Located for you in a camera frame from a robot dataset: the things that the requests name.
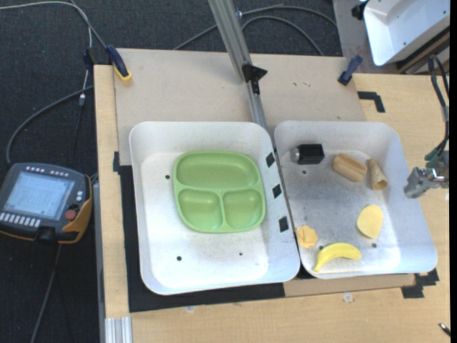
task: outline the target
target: black floor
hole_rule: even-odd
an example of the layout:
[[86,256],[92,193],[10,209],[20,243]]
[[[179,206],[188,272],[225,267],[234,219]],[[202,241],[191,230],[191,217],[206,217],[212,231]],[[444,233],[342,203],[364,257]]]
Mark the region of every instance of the black floor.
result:
[[[0,6],[36,1],[0,0]],[[74,0],[106,42],[123,48],[173,49],[214,24],[206,0]],[[331,0],[233,0],[240,11],[283,4],[318,11],[334,20]],[[315,14],[273,10],[303,29],[326,56],[341,56],[336,28]],[[258,20],[245,30],[251,53],[319,55],[302,35],[281,22]],[[41,108],[82,88],[87,28],[67,6],[0,10],[0,182],[4,151],[14,130]],[[94,38],[99,62],[107,63]],[[225,51],[217,31],[185,49]],[[87,94],[78,128],[77,97],[33,120],[16,138],[11,161],[97,170],[93,96]],[[93,224],[77,244],[61,250],[57,277],[36,342],[97,342],[99,322]],[[56,247],[0,234],[0,342],[29,342],[51,275]]]

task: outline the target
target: wooden table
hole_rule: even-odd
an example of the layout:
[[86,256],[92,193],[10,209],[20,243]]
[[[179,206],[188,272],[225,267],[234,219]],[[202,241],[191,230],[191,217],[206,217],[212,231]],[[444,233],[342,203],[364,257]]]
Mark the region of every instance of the wooden table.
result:
[[[358,91],[375,91],[386,113],[361,101],[367,121],[382,121],[399,134],[410,168],[443,136],[438,100],[428,76],[355,74]],[[96,126],[101,197],[104,313],[131,317],[139,342],[448,342],[450,327],[448,190],[433,189],[421,205],[438,251],[440,281],[424,289],[425,298],[404,299],[400,288],[289,297],[259,302],[197,306],[129,313],[121,186],[113,172],[118,150],[114,78],[110,66],[95,69]]]

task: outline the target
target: display screen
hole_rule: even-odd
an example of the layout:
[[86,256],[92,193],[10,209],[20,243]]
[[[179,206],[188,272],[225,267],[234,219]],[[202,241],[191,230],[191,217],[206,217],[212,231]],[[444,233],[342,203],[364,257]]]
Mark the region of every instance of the display screen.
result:
[[4,209],[59,220],[74,181],[21,171]]

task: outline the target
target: red button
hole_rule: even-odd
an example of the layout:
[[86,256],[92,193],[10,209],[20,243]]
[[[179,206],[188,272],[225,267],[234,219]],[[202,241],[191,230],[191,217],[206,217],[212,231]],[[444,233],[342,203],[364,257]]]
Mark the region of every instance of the red button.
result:
[[74,209],[69,209],[65,212],[65,218],[69,221],[73,221],[76,218],[76,211]]

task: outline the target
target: yellow banana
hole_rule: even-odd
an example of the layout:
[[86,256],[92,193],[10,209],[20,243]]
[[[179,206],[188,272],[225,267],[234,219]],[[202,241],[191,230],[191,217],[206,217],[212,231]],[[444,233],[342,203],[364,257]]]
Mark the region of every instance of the yellow banana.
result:
[[314,271],[319,272],[323,265],[335,258],[360,259],[361,257],[362,253],[354,245],[348,243],[330,244],[317,254],[317,263]]

